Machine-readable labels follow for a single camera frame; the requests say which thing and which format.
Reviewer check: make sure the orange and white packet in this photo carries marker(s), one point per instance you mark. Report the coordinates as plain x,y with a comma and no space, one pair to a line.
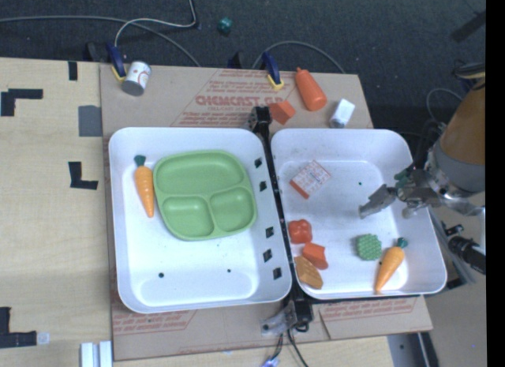
311,179

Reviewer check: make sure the orange carrot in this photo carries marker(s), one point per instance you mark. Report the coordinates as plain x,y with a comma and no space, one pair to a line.
144,188
390,264

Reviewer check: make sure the green round bumpy toy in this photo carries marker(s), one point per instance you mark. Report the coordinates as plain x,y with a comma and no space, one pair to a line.
369,247

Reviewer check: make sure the white plastic tray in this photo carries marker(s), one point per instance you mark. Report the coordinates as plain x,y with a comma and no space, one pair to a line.
343,215
197,267

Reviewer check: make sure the orange wedge block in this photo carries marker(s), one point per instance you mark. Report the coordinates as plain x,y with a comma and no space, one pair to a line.
315,255

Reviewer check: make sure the orange waffle biscuit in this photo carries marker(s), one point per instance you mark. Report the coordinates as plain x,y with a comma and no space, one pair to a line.
308,274

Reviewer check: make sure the thin black rod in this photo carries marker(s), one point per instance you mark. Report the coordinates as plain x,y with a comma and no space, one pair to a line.
281,207

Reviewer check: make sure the white can orange print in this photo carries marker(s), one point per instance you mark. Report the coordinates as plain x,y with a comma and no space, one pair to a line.
137,77

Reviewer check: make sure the white carton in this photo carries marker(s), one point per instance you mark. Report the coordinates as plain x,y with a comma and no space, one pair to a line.
342,113

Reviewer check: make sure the green divided plate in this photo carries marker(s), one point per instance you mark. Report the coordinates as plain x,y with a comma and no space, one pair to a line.
203,193

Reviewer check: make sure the brown cardboard board red print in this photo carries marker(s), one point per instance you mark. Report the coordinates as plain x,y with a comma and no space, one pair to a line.
221,97

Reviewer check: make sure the small teal ball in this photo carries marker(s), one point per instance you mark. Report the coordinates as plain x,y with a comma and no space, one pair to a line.
225,25

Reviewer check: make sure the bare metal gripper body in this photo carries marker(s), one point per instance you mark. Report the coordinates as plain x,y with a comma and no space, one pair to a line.
424,188

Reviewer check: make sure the orange bottle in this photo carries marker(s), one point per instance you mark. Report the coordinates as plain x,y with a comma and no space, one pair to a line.
311,91

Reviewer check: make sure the black cylinder on white bracket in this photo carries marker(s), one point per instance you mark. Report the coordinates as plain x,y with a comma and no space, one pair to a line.
467,253

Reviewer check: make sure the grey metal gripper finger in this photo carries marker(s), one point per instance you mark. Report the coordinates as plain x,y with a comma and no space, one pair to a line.
378,200
415,207

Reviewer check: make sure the orange cube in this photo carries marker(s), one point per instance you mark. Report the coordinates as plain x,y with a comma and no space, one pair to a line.
282,112

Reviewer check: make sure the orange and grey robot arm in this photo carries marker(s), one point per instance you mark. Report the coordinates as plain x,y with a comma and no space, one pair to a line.
463,132

